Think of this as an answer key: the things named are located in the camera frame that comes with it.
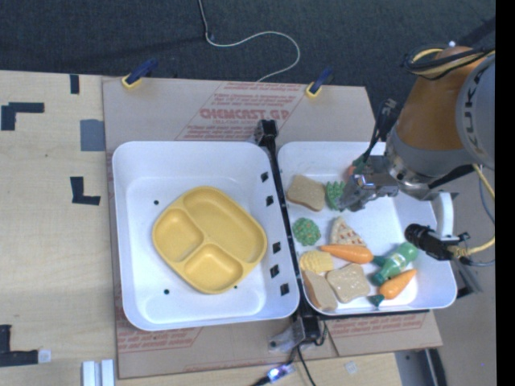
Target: dark backdrop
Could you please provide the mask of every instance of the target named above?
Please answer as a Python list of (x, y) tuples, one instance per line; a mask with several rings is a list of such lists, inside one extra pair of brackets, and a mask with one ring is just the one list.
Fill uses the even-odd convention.
[[(307, 84), (331, 66), (332, 83), (365, 86), (373, 108), (406, 99), (408, 51), (496, 38), (496, 0), (203, 1), (218, 43), (268, 30), (297, 41), (299, 64), (267, 81)], [(196, 0), (0, 0), (0, 13), (2, 70), (124, 76), (156, 58), (157, 77), (255, 81), (295, 60), (278, 36), (210, 46)]]

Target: table surface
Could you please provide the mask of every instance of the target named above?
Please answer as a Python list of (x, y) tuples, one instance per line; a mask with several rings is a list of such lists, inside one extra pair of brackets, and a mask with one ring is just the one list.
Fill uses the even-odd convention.
[[(48, 349), (51, 362), (0, 368), (0, 384), (80, 384), (81, 363), (116, 361), (113, 270), (105, 152), (80, 152), (82, 120), (103, 119), (100, 76), (0, 72), (0, 105), (43, 102), (44, 113), (17, 113), (0, 131), (0, 324), (11, 350)], [(70, 178), (100, 204), (72, 204)], [(393, 353), (307, 362), (317, 384), (400, 385)], [(271, 367), (232, 368), (121, 385), (252, 384)], [(281, 381), (309, 384), (301, 363)]]

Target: white cable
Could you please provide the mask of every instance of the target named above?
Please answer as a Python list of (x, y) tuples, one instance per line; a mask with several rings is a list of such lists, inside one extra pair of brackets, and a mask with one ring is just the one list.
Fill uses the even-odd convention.
[(299, 47), (299, 45), (289, 35), (287, 35), (285, 33), (281, 33), (279, 31), (261, 31), (259, 33), (256, 33), (255, 35), (251, 35), (251, 36), (249, 36), (249, 37), (247, 37), (247, 38), (245, 38), (243, 40), (240, 40), (239, 42), (229, 43), (229, 44), (219, 44), (219, 43), (213, 42), (209, 38), (208, 20), (206, 19), (206, 16), (205, 16), (205, 13), (204, 13), (204, 4), (202, 3), (202, 0), (197, 0), (197, 1), (199, 3), (200, 15), (202, 16), (202, 22), (204, 23), (206, 41), (209, 44), (211, 44), (212, 46), (214, 46), (214, 47), (222, 47), (222, 48), (235, 47), (235, 46), (238, 46), (240, 44), (248, 42), (249, 40), (255, 39), (256, 37), (259, 37), (259, 36), (262, 36), (262, 35), (278, 35), (278, 36), (281, 36), (281, 37), (284, 37), (284, 38), (290, 40), (293, 43), (293, 45), (295, 46), (295, 49), (297, 51), (297, 58), (295, 59), (295, 61), (292, 64), (290, 64), (290, 66), (288, 66), (286, 68), (282, 68), (281, 70), (277, 70), (276, 72), (272, 72), (270, 74), (267, 74), (266, 76), (263, 76), (258, 81), (263, 81), (264, 79), (268, 79), (269, 77), (275, 76), (276, 74), (286, 72), (287, 70), (290, 70), (291, 68), (295, 67), (297, 65), (297, 63), (299, 62), (299, 60), (300, 60), (300, 47)]

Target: green bottle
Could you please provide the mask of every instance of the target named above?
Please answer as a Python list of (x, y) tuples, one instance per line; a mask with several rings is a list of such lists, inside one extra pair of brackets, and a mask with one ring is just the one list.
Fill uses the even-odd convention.
[(405, 242), (387, 257), (375, 256), (372, 262), (381, 266), (381, 270), (372, 276), (372, 283), (376, 286), (382, 285), (389, 277), (404, 270), (408, 263), (417, 258), (417, 255), (418, 249), (411, 243)]

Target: cardboard box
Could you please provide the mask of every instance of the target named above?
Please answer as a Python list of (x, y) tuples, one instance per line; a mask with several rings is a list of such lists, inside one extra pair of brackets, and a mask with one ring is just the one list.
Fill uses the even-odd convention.
[[(239, 323), (146, 332), (133, 327), (122, 309), (111, 159), (129, 141), (253, 140), (261, 119), (276, 120), (277, 145), (293, 141), (367, 142), (373, 113), (364, 88), (323, 87), (316, 98), (302, 84), (144, 79), (133, 90), (120, 79), (103, 79), (109, 209), (116, 292), (120, 378), (198, 372), (282, 363), (269, 339), (291, 320)], [(305, 350), (306, 359), (364, 355), (441, 345), (432, 312), (328, 320), (329, 336)]]

